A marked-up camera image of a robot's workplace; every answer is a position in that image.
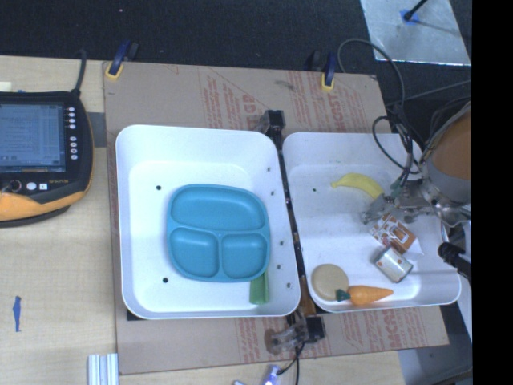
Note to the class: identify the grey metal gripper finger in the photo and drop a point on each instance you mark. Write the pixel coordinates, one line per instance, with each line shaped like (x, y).
(372, 210)
(410, 217)

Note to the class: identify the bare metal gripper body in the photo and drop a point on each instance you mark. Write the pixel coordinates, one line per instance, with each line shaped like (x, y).
(417, 201)

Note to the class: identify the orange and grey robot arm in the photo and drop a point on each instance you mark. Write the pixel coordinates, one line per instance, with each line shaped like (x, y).
(455, 151)

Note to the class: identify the orange and white packet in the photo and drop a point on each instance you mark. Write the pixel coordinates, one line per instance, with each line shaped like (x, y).
(394, 233)

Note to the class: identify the yellow banana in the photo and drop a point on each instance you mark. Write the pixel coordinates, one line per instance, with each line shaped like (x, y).
(360, 183)

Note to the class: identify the white plastic tray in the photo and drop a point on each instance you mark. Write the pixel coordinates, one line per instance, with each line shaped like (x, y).
(144, 223)
(340, 235)

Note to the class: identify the small white can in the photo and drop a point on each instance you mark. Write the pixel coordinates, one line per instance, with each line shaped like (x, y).
(393, 264)

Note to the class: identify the beige round biscuit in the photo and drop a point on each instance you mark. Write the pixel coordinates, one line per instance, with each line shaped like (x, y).
(328, 281)

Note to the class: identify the orange carrot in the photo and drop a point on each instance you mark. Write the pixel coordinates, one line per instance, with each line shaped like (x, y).
(368, 294)

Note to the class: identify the green stick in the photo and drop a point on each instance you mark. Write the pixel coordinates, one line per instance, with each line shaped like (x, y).
(259, 292)

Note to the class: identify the blue divided plate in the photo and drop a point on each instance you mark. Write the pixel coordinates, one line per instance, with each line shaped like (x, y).
(218, 231)

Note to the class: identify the brown cardboard board, red print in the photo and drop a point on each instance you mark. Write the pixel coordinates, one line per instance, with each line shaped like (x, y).
(168, 94)

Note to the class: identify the black cylinder on white bracket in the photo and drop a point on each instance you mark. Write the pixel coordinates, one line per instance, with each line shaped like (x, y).
(453, 253)

